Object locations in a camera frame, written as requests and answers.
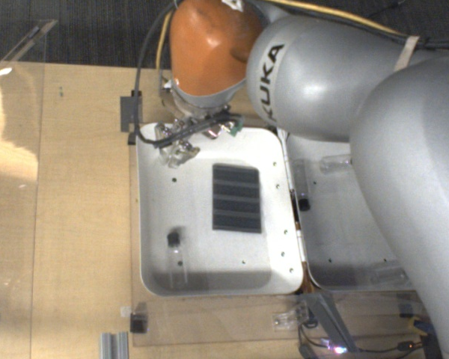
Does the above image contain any dark grey ribbed foam pad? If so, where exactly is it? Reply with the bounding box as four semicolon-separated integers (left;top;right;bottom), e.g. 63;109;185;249
211;163;263;235

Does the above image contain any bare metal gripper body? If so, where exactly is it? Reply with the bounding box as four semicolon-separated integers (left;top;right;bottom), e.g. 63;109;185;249
163;96;245;141

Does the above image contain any white plastic tray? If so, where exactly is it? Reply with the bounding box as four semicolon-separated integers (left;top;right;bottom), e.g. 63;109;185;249
280;126;417;292
135;122;305;298

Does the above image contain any clear plastic bottle black cap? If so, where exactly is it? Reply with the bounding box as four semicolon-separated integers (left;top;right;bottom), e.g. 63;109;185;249
293;158;312;212
165;228;190;292

